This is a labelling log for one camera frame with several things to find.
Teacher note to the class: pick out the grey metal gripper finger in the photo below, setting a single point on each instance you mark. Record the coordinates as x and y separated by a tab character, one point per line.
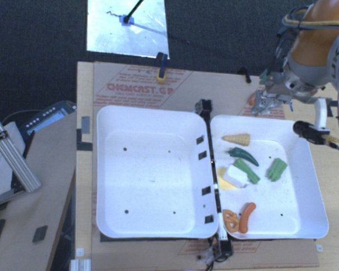
274	103
260	103

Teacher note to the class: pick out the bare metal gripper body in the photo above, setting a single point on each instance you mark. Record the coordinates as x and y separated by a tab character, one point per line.
284	85

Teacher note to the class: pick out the orange toy carrot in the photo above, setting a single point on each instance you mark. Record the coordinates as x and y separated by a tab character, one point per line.
252	100

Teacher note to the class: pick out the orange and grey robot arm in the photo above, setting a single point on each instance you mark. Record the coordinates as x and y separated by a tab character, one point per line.
316	40

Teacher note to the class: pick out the brown cardboard board red print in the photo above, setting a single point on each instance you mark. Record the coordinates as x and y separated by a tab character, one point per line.
222	86

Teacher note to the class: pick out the beige ice cream cone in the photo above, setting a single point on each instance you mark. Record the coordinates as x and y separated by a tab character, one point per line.
238	139

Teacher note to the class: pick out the green chili pepper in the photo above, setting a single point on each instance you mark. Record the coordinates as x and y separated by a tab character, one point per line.
243	154

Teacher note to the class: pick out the green bean bundle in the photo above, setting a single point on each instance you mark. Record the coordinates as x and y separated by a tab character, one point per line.
276	170
250	173

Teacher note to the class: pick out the white block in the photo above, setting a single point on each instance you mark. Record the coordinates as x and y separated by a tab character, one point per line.
235	176

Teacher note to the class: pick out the thin black and white rod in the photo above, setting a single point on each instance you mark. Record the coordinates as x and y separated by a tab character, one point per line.
212	165

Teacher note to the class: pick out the yellow cheese slice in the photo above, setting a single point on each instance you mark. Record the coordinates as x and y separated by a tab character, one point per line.
224	184

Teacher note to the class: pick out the white plastic tray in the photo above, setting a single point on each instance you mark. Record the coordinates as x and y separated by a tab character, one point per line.
279	198
153	184

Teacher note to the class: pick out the orange sausage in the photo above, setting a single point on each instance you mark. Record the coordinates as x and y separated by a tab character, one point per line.
245	217

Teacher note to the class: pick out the brown pretzel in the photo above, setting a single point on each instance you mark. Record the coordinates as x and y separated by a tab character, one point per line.
231	220

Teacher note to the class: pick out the black cylinder on white bracket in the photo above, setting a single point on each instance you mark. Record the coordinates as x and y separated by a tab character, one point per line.
310	131

